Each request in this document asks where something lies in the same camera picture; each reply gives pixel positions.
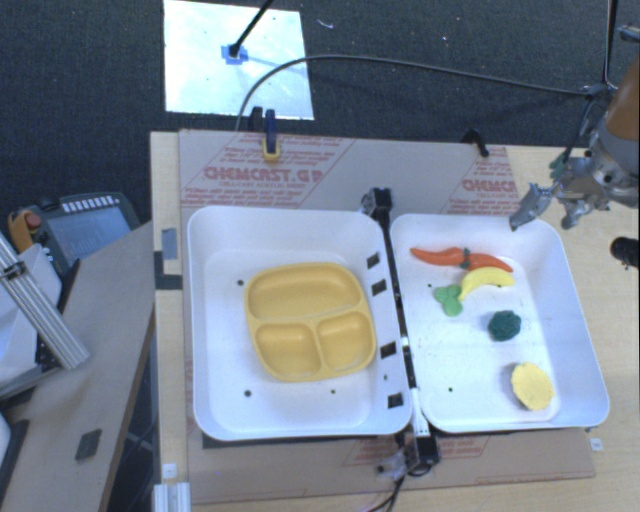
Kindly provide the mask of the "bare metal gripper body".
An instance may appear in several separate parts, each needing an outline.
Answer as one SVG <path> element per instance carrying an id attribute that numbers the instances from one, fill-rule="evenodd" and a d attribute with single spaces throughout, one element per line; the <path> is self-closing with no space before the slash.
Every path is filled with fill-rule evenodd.
<path id="1" fill-rule="evenodd" d="M 638 174 L 608 156 L 571 157 L 556 182 L 559 199 L 587 209 L 604 209 L 611 202 L 639 207 Z"/>

